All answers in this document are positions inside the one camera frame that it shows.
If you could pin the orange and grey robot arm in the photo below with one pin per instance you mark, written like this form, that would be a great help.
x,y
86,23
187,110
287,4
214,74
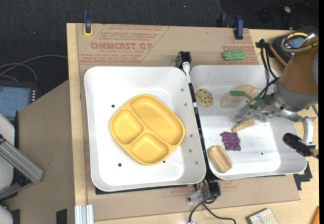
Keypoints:
x,y
298,76

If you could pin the tan bread bun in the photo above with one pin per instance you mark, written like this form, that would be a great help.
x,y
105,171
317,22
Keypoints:
x,y
219,159

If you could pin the green asparagus bundle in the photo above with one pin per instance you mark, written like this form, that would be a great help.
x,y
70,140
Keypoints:
x,y
233,55

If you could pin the black cylinder on white bracket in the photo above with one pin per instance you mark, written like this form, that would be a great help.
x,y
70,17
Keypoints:
x,y
297,143

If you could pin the beige pizza slice green strip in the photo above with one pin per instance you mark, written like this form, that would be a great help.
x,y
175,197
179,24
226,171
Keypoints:
x,y
230,101

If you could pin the purple grapes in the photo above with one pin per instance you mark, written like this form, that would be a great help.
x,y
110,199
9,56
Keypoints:
x,y
230,141

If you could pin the thin black and white rod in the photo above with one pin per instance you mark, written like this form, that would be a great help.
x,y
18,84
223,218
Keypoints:
x,y
196,106

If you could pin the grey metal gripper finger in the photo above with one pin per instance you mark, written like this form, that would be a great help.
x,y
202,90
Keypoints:
x,y
265,117
244,113

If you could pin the green-edged patterned flat packet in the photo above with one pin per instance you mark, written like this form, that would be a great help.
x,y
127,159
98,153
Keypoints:
x,y
260,217

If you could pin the white plastic tray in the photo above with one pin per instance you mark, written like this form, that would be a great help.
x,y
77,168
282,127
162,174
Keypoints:
x,y
258,152
106,121

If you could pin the brown cardboard board red print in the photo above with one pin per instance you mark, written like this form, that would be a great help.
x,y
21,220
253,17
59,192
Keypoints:
x,y
152,45

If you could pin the yellow divided plate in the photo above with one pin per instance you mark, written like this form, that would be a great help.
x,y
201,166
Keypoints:
x,y
149,126

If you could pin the tan chocolate chip biscuit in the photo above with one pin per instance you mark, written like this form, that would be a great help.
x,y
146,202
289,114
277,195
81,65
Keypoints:
x,y
203,97

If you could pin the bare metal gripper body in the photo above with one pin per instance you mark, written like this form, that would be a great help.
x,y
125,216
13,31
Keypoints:
x,y
276,110

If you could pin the pale yellow corn cob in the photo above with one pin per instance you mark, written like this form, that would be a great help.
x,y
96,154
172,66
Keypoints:
x,y
243,125

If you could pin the beige croissant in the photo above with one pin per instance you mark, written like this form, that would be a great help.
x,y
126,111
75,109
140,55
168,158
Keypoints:
x,y
249,90

